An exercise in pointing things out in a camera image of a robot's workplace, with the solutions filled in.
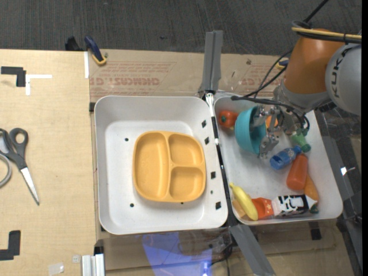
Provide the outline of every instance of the teal bowl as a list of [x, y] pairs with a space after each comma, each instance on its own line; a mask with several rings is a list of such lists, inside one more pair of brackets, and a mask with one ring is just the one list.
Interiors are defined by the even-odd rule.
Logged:
[[235, 138], [241, 149], [259, 154], [260, 143], [266, 135], [266, 123], [251, 129], [251, 121], [257, 111], [257, 106], [242, 111], [235, 122]]

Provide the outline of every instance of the blue bottle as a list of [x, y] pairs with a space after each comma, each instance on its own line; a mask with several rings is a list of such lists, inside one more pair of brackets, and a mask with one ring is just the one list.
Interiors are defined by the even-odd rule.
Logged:
[[299, 145], [285, 148], [270, 159], [271, 167], [275, 170], [280, 170], [288, 164], [291, 164], [293, 160], [297, 157], [297, 155], [301, 152], [302, 150]]

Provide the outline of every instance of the black cable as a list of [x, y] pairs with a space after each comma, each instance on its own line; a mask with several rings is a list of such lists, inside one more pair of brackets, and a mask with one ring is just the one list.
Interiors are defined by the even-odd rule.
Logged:
[[309, 128], [311, 127], [310, 125], [310, 122], [309, 122], [309, 120], [308, 120], [308, 118], [305, 116], [305, 114], [303, 114], [303, 119], [305, 120], [305, 122], [306, 122], [306, 129], [307, 130], [309, 130]]
[[262, 89], [266, 88], [269, 84], [271, 84], [273, 81], [275, 81], [284, 71], [286, 70], [286, 67], [284, 67], [280, 72], [277, 73], [276, 76], [274, 76], [272, 79], [270, 79], [266, 84], [264, 84], [261, 88], [248, 93], [247, 95], [245, 95], [245, 97], [249, 97], [252, 96], [258, 92], [260, 92]]
[[304, 19], [304, 22], [309, 22], [313, 16], [328, 2], [329, 0], [323, 0], [312, 13]]
[[[309, 23], [309, 21], [311, 20], [311, 18], [313, 16], [315, 16], [315, 14], [328, 2], [329, 0], [323, 0], [317, 8], [315, 8], [315, 10], [313, 12], [311, 12], [311, 14], [309, 16], [307, 16], [306, 19], [304, 19], [303, 21], [292, 21], [292, 24], [298, 28], [302, 27], [302, 28], [311, 28], [311, 25]], [[305, 33], [301, 33], [301, 32], [297, 32], [298, 35], [300, 36], [304, 36], [310, 39], [320, 39], [320, 40], [329, 40], [329, 41], [340, 41], [340, 42], [345, 42], [345, 43], [356, 43], [356, 44], [361, 44], [362, 40], [358, 40], [358, 39], [346, 39], [346, 38], [338, 38], [338, 37], [331, 37], [331, 36], [322, 36], [322, 35], [315, 35], [315, 34], [305, 34]], [[265, 78], [262, 80], [259, 88], [251, 93], [246, 94], [246, 97], [255, 95], [254, 98], [256, 98], [258, 92], [260, 92], [262, 89], [264, 89], [265, 87], [267, 87], [269, 84], [271, 84], [273, 81], [275, 81], [283, 72], [286, 68], [283, 68], [281, 70], [281, 72], [279, 72], [275, 77], [273, 77], [269, 82], [267, 82], [265, 85], [261, 86], [265, 80], [267, 79], [269, 73], [271, 72], [271, 69], [268, 71], [268, 73], [266, 74]]]
[[257, 92], [254, 94], [254, 98], [257, 97], [258, 92], [260, 91], [260, 89], [262, 88], [262, 85], [264, 84], [264, 82], [266, 81], [267, 77], [269, 76], [269, 74], [271, 73], [271, 71], [273, 70], [273, 68], [276, 66], [276, 64], [282, 59], [284, 58], [286, 55], [288, 55], [289, 53], [291, 53], [293, 51], [293, 49], [288, 50], [287, 52], [285, 52], [283, 55], [281, 55], [275, 62], [274, 64], [270, 67], [269, 71], [267, 72], [267, 74], [264, 76], [263, 80], [261, 81], [261, 83], [258, 86], [258, 90]]
[[278, 105], [278, 106], [283, 106], [285, 108], [287, 108], [287, 110], [289, 110], [293, 115], [295, 115], [298, 118], [298, 121], [301, 125], [301, 127], [303, 127], [303, 120], [302, 118], [294, 111], [294, 107], [284, 104], [282, 102], [278, 102], [275, 100], [270, 100], [270, 99], [259, 99], [259, 98], [252, 98], [252, 97], [248, 97], [248, 96], [232, 96], [231, 100], [249, 100], [258, 104], [266, 104], [266, 105]]
[[224, 253], [224, 257], [223, 257], [222, 259], [219, 259], [219, 260], [216, 260], [216, 261], [212, 262], [212, 263], [210, 264], [210, 267], [211, 267], [211, 266], [213, 266], [213, 265], [214, 265], [214, 264], [216, 264], [216, 263], [219, 263], [219, 262], [222, 262], [222, 261], [224, 261], [224, 260], [227, 260], [227, 259], [231, 256], [231, 254], [232, 254], [232, 247], [233, 247], [233, 245], [234, 245], [234, 244], [231, 244], [231, 245], [229, 245], [229, 246], [225, 247], [225, 249], [224, 249], [224, 251], [223, 251], [223, 253]]

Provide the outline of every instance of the yellow banana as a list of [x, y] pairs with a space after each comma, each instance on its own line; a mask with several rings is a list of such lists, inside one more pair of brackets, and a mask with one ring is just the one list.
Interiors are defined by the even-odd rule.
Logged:
[[235, 186], [232, 182], [229, 184], [229, 186], [232, 189], [235, 199], [238, 201], [241, 208], [245, 211], [246, 215], [250, 219], [257, 221], [258, 212], [249, 194], [245, 193], [245, 191], [241, 187]]

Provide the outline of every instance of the scissors blade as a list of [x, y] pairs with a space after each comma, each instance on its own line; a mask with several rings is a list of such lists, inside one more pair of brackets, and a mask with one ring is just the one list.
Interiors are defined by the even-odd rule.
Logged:
[[25, 182], [27, 183], [29, 191], [32, 193], [32, 196], [33, 196], [34, 200], [36, 201], [36, 203], [38, 205], [40, 205], [40, 200], [39, 200], [39, 197], [37, 196], [37, 193], [36, 193], [35, 184], [33, 184], [32, 177], [30, 176], [30, 172], [29, 172], [28, 168], [25, 167], [25, 168], [21, 169], [21, 172], [22, 172], [22, 175], [25, 179]]

